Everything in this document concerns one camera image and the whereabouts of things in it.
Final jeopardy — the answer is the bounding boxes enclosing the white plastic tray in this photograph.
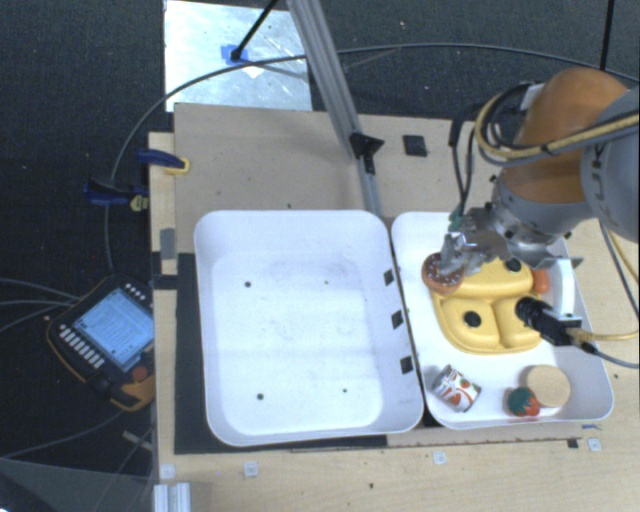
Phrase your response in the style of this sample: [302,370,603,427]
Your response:
[390,211,615,432]
[193,209,426,448]

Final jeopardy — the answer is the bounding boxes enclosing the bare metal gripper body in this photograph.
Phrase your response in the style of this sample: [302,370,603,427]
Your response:
[449,207,572,272]

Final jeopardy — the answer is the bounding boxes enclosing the white and orange can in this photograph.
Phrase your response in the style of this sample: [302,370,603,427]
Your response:
[430,363,483,414]

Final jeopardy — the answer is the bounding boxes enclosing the brown sprinkled doughnut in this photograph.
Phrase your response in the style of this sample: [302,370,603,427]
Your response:
[420,251,467,297]

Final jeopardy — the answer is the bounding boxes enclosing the brown cardboard board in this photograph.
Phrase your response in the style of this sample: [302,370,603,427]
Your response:
[172,102,617,455]

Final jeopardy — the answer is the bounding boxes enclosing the yellow divided plate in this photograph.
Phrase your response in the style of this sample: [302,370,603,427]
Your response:
[429,257,552,356]

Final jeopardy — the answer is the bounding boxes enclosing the beige round biscuit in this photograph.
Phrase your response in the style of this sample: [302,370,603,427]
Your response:
[521,364,573,409]

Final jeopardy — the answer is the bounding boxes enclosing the red strawberry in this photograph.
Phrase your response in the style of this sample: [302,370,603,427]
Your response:
[506,385,542,418]

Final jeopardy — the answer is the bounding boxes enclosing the black cylinder on white bracket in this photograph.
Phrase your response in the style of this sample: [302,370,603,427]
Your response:
[514,257,584,347]

